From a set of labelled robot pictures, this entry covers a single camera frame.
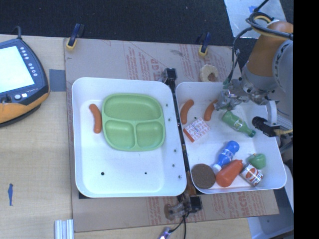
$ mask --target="dark carpet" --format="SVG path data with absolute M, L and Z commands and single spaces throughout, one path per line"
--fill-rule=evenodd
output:
M 280 0 L 294 23 L 294 0 Z M 195 44 L 210 32 L 210 45 L 234 40 L 224 0 L 0 0 L 0 34 L 19 25 L 22 36 L 69 37 L 76 23 L 83 38 Z M 255 39 L 236 42 L 240 67 Z

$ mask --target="green bottle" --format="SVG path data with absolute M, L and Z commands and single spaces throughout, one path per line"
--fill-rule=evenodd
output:
M 254 130 L 248 128 L 242 118 L 234 115 L 231 111 L 227 111 L 221 119 L 236 131 L 246 133 L 249 137 L 253 137 L 256 134 Z

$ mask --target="blue bottle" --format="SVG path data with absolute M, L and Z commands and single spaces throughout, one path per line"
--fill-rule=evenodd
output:
M 239 150 L 239 144 L 236 141 L 229 141 L 225 148 L 219 153 L 218 161 L 213 165 L 215 175 L 221 170 L 222 166 L 227 165 Z

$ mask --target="green divided plate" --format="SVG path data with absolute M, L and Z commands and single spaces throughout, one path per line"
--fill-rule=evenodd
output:
M 104 99 L 101 112 L 105 139 L 114 149 L 154 150 L 165 140 L 162 107 L 151 96 L 112 94 Z

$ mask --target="blue clamp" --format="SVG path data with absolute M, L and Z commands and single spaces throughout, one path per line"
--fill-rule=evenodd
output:
M 66 43 L 66 47 L 68 49 L 73 50 L 77 42 L 76 38 L 82 37 L 83 33 L 84 33 L 84 25 L 76 23 L 73 29 L 72 35 Z
M 201 34 L 198 38 L 197 38 L 197 42 L 199 42 L 199 40 L 201 39 L 203 34 Z M 202 41 L 202 45 L 200 46 L 199 48 L 199 51 L 198 51 L 198 54 L 201 56 L 201 57 L 204 57 L 206 56 L 207 54 L 207 48 L 208 48 L 208 45 L 209 45 L 209 42 L 211 40 L 211 33 L 210 32 L 207 32 L 206 34 L 206 37 L 205 39 Z

